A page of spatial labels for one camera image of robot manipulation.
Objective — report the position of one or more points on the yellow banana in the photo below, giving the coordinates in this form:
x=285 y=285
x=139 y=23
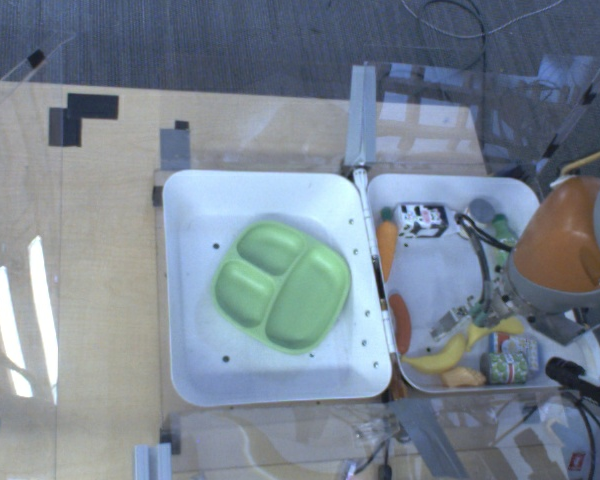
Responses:
x=442 y=358
x=507 y=327

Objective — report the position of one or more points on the black and white milk carton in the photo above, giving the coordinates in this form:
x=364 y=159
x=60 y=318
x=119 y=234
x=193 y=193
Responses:
x=422 y=220

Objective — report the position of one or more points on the red and blue can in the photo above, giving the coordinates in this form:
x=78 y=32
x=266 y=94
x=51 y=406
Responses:
x=497 y=342

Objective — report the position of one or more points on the orange carrot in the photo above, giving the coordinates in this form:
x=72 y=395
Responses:
x=386 y=248

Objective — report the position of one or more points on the white plastic tray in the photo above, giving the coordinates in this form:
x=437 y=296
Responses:
x=200 y=318
x=430 y=278

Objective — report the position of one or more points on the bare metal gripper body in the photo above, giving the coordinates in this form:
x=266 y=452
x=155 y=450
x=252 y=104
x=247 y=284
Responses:
x=504 y=309

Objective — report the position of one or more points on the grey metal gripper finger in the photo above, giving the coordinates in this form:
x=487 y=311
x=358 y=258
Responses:
x=464 y=312
x=445 y=324

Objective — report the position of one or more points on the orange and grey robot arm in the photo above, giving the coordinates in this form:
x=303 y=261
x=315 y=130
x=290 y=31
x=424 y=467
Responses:
x=560 y=238

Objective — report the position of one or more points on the thin black and white rod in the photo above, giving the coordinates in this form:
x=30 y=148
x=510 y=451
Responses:
x=374 y=248

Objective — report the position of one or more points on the orange bread piece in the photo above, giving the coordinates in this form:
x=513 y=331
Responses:
x=462 y=377

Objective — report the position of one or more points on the grey can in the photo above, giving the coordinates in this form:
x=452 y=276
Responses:
x=481 y=209

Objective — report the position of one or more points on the green divided plate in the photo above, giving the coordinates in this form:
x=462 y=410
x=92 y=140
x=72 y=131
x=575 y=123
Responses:
x=280 y=288

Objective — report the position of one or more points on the green can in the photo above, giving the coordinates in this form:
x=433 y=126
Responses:
x=505 y=369

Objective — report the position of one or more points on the black cylinder on white bracket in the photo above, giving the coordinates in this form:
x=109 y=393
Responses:
x=575 y=374

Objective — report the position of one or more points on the green plastic bottle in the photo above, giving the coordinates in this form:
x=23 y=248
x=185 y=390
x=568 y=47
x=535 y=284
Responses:
x=503 y=233

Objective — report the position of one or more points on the pale wood board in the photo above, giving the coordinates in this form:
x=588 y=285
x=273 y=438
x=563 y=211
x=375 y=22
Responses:
x=100 y=268

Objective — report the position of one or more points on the red sausage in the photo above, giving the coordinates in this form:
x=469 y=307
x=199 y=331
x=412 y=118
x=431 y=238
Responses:
x=401 y=323

